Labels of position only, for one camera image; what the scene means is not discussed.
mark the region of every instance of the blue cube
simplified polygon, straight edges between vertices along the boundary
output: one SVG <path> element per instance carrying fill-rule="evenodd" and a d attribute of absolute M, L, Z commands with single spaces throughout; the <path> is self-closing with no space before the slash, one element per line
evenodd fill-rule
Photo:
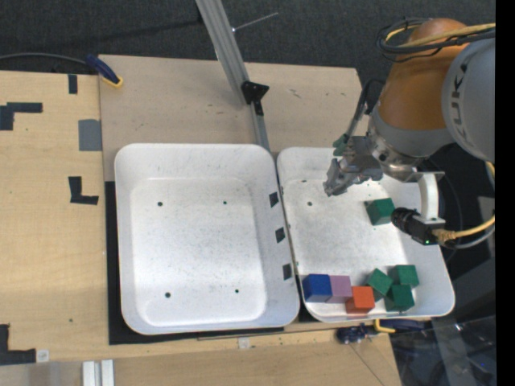
<path fill-rule="evenodd" d="M 331 278 L 328 274 L 308 274 L 303 280 L 306 302 L 325 303 L 331 296 Z"/>

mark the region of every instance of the green cube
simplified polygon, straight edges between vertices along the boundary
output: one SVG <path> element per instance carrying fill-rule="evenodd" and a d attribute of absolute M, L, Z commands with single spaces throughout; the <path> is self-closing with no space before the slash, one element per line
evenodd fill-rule
<path fill-rule="evenodd" d="M 396 265 L 389 272 L 393 282 L 398 285 L 418 286 L 417 268 L 414 265 Z"/>
<path fill-rule="evenodd" d="M 390 222 L 392 212 L 395 210 L 392 199 L 378 199 L 365 202 L 370 223 L 373 226 Z"/>
<path fill-rule="evenodd" d="M 366 281 L 366 285 L 373 289 L 373 298 L 376 302 L 386 296 L 392 284 L 393 279 L 379 269 L 374 269 Z"/>
<path fill-rule="evenodd" d="M 411 287 L 408 285 L 392 285 L 385 297 L 386 310 L 403 312 L 415 306 Z"/>

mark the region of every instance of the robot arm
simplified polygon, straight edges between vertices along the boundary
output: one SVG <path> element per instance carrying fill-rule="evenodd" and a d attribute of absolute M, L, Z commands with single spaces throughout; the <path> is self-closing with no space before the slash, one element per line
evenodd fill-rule
<path fill-rule="evenodd" d="M 393 35 L 408 29 L 414 31 L 406 43 L 389 46 Z M 328 196 L 383 174 L 420 184 L 417 166 L 452 142 L 495 162 L 495 24 L 465 27 L 446 18 L 410 19 L 381 31 L 377 45 L 384 55 L 395 55 L 395 63 L 369 111 L 364 102 L 369 84 L 364 86 L 347 132 L 333 144 L 341 159 L 331 161 L 323 184 Z M 370 116 L 367 134 L 353 136 L 365 114 Z M 428 241 L 429 233 L 434 243 L 432 230 L 443 230 L 444 221 L 431 223 L 406 210 L 394 213 L 393 223 L 413 237 L 413 230 L 424 230 L 420 240 Z M 414 219 L 422 226 L 413 226 Z M 404 227 L 407 220 L 412 231 Z M 440 233 L 438 240 L 448 237 Z"/>

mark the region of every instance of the empty white tray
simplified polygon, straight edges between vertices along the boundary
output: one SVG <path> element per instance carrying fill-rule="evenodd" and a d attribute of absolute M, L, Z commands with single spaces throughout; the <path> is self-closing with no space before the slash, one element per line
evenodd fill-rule
<path fill-rule="evenodd" d="M 122 314 L 144 335 L 284 326 L 299 312 L 274 160 L 255 145 L 116 156 Z"/>
<path fill-rule="evenodd" d="M 290 227 L 292 250 L 301 280 L 309 273 L 348 275 L 363 285 L 375 269 L 388 272 L 395 265 L 415 265 L 420 285 L 413 290 L 415 306 L 404 317 L 429 318 L 451 312 L 455 295 L 438 245 L 423 246 L 392 224 L 372 226 L 364 202 L 390 197 L 395 207 L 417 208 L 417 183 L 401 183 L 388 176 L 380 182 L 353 185 L 342 195 L 323 191 L 333 149 L 294 147 L 278 156 L 278 176 Z M 345 322 L 398 317 L 387 312 L 384 300 L 369 314 L 347 314 L 345 306 L 305 302 L 322 322 Z"/>

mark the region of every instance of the red block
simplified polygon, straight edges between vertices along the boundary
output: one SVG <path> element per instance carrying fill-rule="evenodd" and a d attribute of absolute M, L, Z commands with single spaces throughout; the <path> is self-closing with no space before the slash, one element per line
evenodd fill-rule
<path fill-rule="evenodd" d="M 345 302 L 348 314 L 367 314 L 376 306 L 370 286 L 353 286 L 352 297 Z"/>

